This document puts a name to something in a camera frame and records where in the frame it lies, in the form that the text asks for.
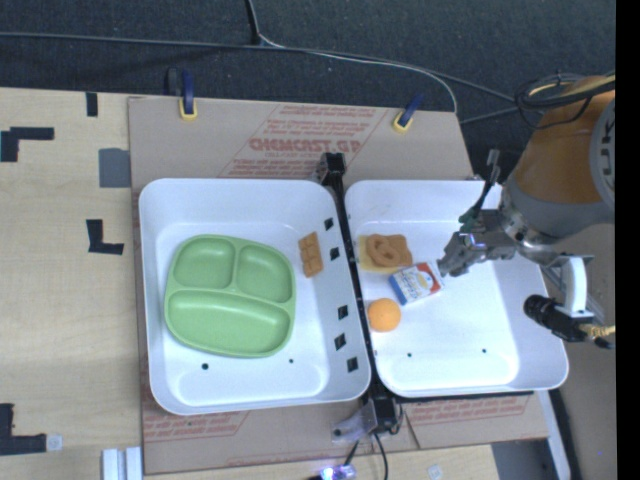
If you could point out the green divided plate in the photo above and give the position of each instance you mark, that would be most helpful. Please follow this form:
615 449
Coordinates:
225 308

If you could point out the thin black rod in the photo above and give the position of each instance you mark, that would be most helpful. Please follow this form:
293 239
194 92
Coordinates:
353 268

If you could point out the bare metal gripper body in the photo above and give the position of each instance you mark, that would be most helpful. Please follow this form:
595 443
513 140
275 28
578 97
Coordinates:
495 245

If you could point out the brown cardboard board red print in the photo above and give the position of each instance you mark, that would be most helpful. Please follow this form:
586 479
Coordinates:
280 138

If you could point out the brown pretzel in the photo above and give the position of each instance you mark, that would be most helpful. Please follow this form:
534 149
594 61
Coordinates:
387 250

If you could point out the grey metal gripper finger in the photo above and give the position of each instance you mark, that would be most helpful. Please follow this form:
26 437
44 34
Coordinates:
445 263
462 267

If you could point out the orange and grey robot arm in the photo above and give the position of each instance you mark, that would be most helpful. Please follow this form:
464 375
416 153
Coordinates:
560 168

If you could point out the orange ball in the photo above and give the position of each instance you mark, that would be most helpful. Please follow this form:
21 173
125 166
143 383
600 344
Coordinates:
384 315

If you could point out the orange waffle biscuit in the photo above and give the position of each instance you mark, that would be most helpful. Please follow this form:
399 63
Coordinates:
311 255

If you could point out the blue white red carton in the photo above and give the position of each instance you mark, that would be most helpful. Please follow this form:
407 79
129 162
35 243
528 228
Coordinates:
415 284

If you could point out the black cylinder on white bracket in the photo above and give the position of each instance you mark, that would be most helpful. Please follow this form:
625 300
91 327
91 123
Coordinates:
555 315

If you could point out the white plastic tray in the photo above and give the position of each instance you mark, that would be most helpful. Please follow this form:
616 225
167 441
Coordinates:
460 338
250 383

